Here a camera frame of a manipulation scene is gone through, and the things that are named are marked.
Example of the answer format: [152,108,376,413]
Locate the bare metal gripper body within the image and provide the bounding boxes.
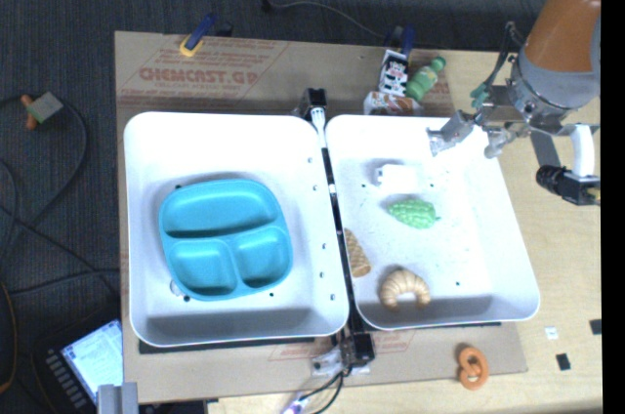
[476,78,580,135]

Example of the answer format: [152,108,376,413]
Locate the green bottle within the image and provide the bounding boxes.
[404,56,448,104]

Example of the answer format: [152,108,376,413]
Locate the orange and white packet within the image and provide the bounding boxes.
[362,90,424,117]

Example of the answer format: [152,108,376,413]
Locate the small white carton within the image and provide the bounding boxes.
[374,162,421,194]

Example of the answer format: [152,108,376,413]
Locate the white milk carton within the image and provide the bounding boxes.
[377,49,410,98]

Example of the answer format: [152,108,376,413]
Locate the green grapes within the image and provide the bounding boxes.
[387,198,441,230]

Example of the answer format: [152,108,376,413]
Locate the white plastic tray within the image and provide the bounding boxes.
[324,113,542,332]
[122,110,351,349]

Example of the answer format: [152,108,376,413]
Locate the thin black and white rod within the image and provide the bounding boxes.
[311,107,363,336]

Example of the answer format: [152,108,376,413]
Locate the tan waffle biscuit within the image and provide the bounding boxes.
[343,227,372,279]

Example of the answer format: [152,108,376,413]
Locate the tan croissant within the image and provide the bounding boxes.
[378,268,433,311]

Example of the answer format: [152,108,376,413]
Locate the orange pretzel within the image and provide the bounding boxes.
[455,343,490,392]

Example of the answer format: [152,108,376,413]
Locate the blue divided plate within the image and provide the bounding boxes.
[157,178,295,303]

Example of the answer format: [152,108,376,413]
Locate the brown cardboard board red print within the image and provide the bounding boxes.
[113,29,529,405]

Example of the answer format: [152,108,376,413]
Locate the black cylinder on white bracket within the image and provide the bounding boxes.
[535,122,603,207]

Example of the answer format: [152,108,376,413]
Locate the black block with thin wires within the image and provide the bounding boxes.
[300,87,328,120]
[312,331,377,377]

